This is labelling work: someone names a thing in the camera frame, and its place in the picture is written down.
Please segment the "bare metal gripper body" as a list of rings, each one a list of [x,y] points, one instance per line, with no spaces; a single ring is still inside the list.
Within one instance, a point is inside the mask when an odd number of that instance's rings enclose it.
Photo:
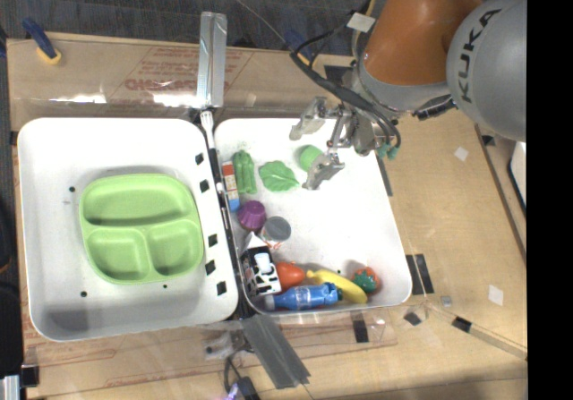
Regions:
[[[334,120],[334,127],[327,140],[327,150],[353,149],[359,156],[390,145],[390,129],[373,114],[343,103],[334,107],[322,104],[318,108],[321,120]]]

